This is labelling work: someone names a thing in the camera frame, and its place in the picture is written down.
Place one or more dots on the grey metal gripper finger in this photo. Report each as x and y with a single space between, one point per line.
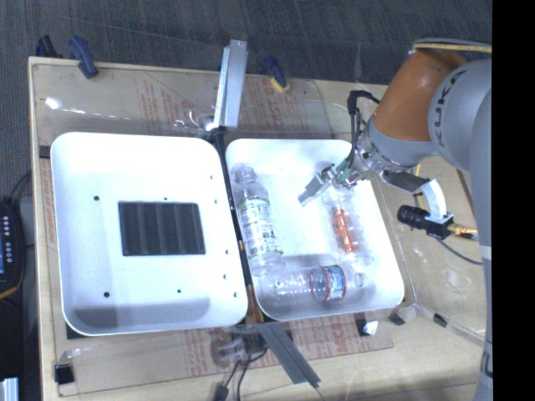
322 181
307 195

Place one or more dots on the brown cardboard board red print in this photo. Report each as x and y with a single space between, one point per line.
138 94

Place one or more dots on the clear plastic bottle blue label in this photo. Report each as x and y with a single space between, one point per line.
322 283

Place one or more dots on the clear plastic bottle orange label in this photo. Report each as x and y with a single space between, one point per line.
346 228

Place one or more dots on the white plastic tray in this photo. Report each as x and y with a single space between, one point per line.
305 228
138 161

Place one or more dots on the black cylinder on white bracket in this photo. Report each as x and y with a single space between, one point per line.
426 219

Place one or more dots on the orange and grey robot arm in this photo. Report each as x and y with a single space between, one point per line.
455 111

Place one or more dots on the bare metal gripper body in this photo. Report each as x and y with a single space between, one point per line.
360 166

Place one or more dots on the clear plastic bottle green label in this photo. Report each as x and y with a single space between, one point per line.
256 219

